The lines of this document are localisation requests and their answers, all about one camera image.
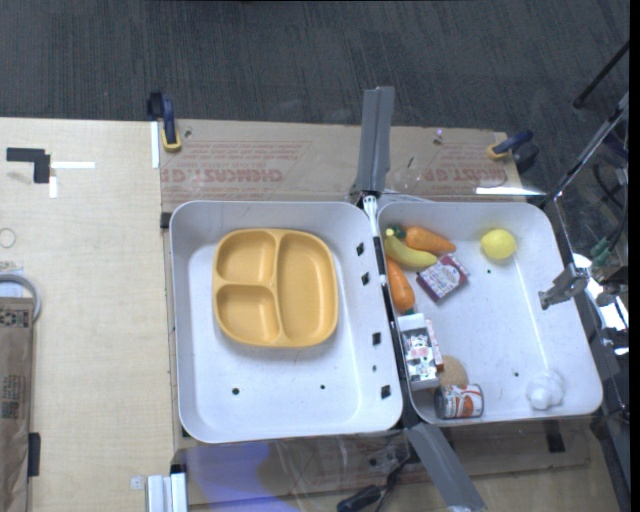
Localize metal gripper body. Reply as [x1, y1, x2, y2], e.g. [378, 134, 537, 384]
[583, 264, 630, 335]

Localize yellow lemon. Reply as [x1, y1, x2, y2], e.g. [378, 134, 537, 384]
[480, 228, 518, 261]

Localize white plastic tray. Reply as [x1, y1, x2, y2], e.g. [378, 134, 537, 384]
[168, 199, 404, 445]
[375, 200, 605, 427]

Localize white lumpy toy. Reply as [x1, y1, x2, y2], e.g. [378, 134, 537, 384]
[524, 369, 566, 412]

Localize maroon and white carton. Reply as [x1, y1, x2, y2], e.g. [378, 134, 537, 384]
[415, 252, 471, 304]

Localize brown round biscuit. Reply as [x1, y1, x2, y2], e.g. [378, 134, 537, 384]
[438, 354, 470, 389]

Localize orange carrot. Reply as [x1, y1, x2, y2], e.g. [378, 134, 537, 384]
[393, 225, 457, 254]
[385, 257, 417, 316]

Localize red and white can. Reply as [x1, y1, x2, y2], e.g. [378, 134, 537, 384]
[433, 383, 485, 420]

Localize yellow banana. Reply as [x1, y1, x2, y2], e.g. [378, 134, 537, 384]
[382, 227, 439, 272]

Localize white printed carton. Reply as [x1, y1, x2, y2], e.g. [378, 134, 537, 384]
[397, 312, 445, 392]

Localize yellow divided plate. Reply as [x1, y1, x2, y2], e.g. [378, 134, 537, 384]
[211, 228, 340, 349]

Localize brown cardboard board red print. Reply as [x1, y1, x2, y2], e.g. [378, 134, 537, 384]
[158, 118, 592, 506]

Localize brown paper bag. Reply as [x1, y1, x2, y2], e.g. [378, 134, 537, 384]
[0, 297, 37, 512]

